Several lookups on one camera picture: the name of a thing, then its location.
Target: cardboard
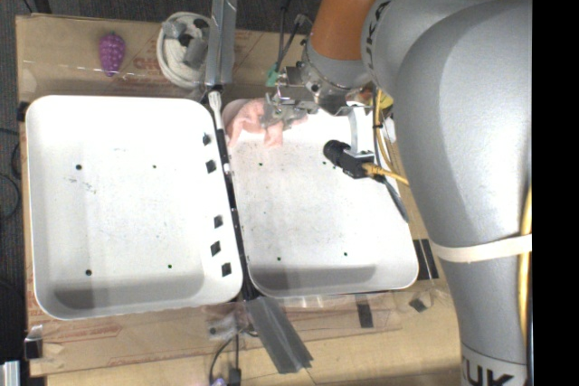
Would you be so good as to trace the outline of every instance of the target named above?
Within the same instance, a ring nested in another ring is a hole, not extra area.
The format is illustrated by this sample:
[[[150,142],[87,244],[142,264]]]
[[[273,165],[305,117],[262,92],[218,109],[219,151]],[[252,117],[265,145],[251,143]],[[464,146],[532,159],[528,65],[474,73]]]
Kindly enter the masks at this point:
[[[159,29],[160,24],[140,22],[18,16],[19,100],[30,103],[50,94],[183,97],[186,91],[168,82],[158,68],[154,42]],[[115,78],[100,70],[95,45],[110,31],[121,34],[128,45]],[[236,32],[233,80],[241,94],[245,92],[244,97],[263,95],[263,82],[277,57],[277,44],[276,33]],[[289,49],[287,63],[297,61],[300,55],[297,39]],[[165,384],[206,384],[213,354],[231,335],[228,317],[243,318],[238,304],[80,321],[53,319],[38,306],[33,292],[24,125],[20,141],[28,329],[42,338],[42,355],[31,360],[31,375],[48,376],[49,384],[57,385],[159,384],[160,378],[166,379]],[[409,209],[413,238],[427,238],[410,190],[402,188],[401,194]],[[410,304],[417,299],[421,311]],[[355,296],[286,301],[289,320],[314,355],[314,367],[310,372],[280,377],[261,341],[244,335],[243,384],[317,384],[431,372],[436,378],[446,378],[440,371],[458,368],[456,315],[442,274],[403,291],[364,296],[363,302],[372,314],[371,328],[361,326],[360,298]],[[222,327],[212,334],[211,328],[220,323]],[[393,384],[402,386],[405,383],[401,381]]]

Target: purple object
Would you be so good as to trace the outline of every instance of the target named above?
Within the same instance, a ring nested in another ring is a hole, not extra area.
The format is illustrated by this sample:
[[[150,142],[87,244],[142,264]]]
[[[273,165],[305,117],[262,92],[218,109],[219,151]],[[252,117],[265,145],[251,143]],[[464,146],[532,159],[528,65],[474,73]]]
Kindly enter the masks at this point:
[[[110,33],[100,38],[100,67],[107,76],[114,76],[125,58],[125,41],[119,35]]]

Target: duct tape strip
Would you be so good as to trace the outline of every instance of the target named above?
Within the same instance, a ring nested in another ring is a hole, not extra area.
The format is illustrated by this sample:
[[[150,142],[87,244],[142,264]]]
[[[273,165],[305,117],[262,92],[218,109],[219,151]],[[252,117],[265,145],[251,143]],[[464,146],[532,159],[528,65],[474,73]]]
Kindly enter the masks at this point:
[[[481,262],[499,258],[509,258],[533,250],[533,234],[492,241],[465,248],[448,248],[431,241],[431,247],[440,259],[449,262]]]

